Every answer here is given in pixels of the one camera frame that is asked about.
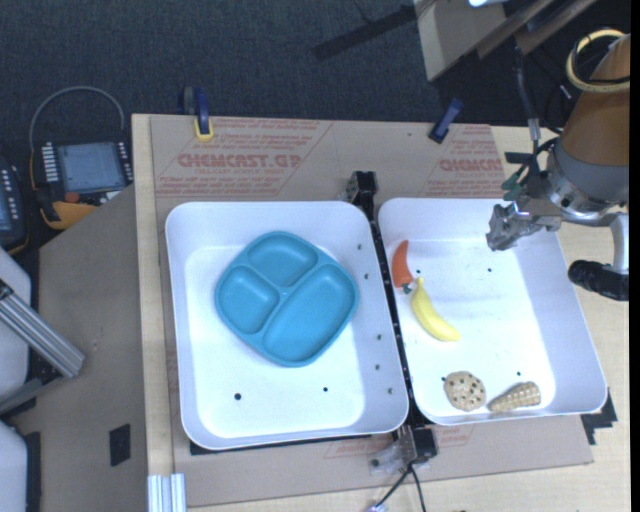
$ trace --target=yellow banana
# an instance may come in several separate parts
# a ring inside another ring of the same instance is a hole
[[[418,322],[434,338],[440,341],[458,341],[458,330],[442,318],[431,304],[431,299],[424,289],[424,278],[416,279],[416,289],[411,297],[411,309]]]

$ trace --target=blue plate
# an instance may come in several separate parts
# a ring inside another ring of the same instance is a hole
[[[315,361],[358,306],[358,287],[333,258],[283,231],[249,244],[215,290],[224,323],[267,359],[283,366]]]

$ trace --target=device screen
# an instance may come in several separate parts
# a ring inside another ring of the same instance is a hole
[[[69,192],[90,193],[125,187],[118,153],[111,142],[59,146],[58,159]]]
[[[4,190],[0,188],[0,230],[11,229],[11,217],[9,216],[9,205]]]

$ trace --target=robotic arm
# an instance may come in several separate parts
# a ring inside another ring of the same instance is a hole
[[[576,72],[576,57],[601,37],[616,40],[585,80]],[[613,263],[576,261],[569,279],[615,300],[629,300],[630,61],[630,34],[601,30],[577,43],[567,60],[567,75],[582,95],[557,139],[538,146],[532,137],[532,155],[503,184],[505,200],[511,203],[494,206],[487,233],[492,250],[505,250],[542,228],[558,230],[562,221],[608,226],[614,240]],[[541,171],[537,157],[543,151],[549,157]],[[624,206],[626,212],[610,211]]]

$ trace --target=yellow clip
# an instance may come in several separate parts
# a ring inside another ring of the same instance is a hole
[[[213,139],[213,121],[211,121],[211,118],[209,118],[209,133],[206,135],[203,135],[200,131],[197,117],[193,120],[193,125],[196,127],[196,137],[200,142],[211,142],[211,139]]]

